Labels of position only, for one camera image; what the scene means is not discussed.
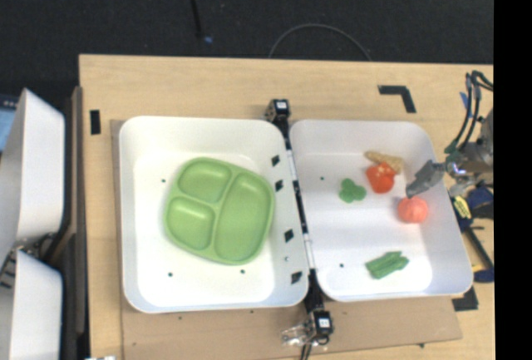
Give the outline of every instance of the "green plate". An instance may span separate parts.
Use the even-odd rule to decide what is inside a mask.
[[[275,195],[260,175],[210,158],[185,163],[165,205],[165,231],[182,249],[223,264],[245,264],[263,248]]]

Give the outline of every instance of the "toy tomato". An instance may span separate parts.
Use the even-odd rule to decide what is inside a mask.
[[[429,207],[421,197],[406,197],[399,202],[397,213],[407,223],[422,223],[429,213]]]
[[[375,193],[387,193],[394,184],[396,172],[386,162],[370,166],[366,170],[366,176]]]

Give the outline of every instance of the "wooden table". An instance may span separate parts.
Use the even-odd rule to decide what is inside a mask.
[[[293,121],[318,118],[415,122],[428,132],[438,160],[443,160],[443,149],[456,135],[464,118],[459,92],[465,90],[465,74],[476,69],[493,80],[491,66],[448,64],[82,55],[79,66],[91,355],[116,355],[126,360],[130,360],[126,353],[128,350],[133,353],[134,347],[125,348],[128,337],[124,334],[124,320],[128,317],[128,308],[121,295],[111,121],[124,121],[138,115],[259,118],[271,99],[288,98]],[[379,86],[407,87],[416,113],[406,111],[401,96],[381,95]],[[484,95],[481,113],[485,116],[492,105],[492,96]],[[479,238],[492,255],[493,223],[486,219],[481,224],[485,230],[478,233]],[[479,264],[475,251],[470,246],[468,250],[471,262]],[[316,353],[323,353],[324,360],[495,358],[494,284],[475,284],[475,291],[479,309],[456,314],[463,338],[453,338],[454,333],[449,332],[448,338],[452,340],[447,341],[444,328],[431,329],[432,335],[427,335],[419,323],[402,323],[400,329],[382,336],[364,335],[358,330],[353,338],[367,338],[371,342],[360,342],[357,351],[327,353],[327,349],[321,349]],[[433,302],[436,309],[447,310],[447,301],[451,302],[445,299],[429,302]],[[421,304],[402,305],[411,311],[409,305]],[[198,332],[202,329],[201,320],[208,318],[188,317],[195,317]],[[271,313],[265,313],[265,323],[269,319],[273,319]],[[254,316],[249,326],[260,328],[259,320],[260,316]],[[219,333],[212,332],[213,338],[221,338]],[[205,330],[207,345],[208,336]],[[423,338],[436,342],[424,348],[415,345],[424,342]],[[231,344],[226,345],[220,353],[230,353]],[[294,350],[280,352],[272,348],[269,351],[260,343],[256,345],[258,351],[252,353],[254,347],[254,343],[246,343],[245,349],[241,348],[233,358],[239,358],[242,353],[248,358],[260,358],[261,353],[265,358],[297,355]],[[197,348],[197,358],[202,358],[202,351]]]

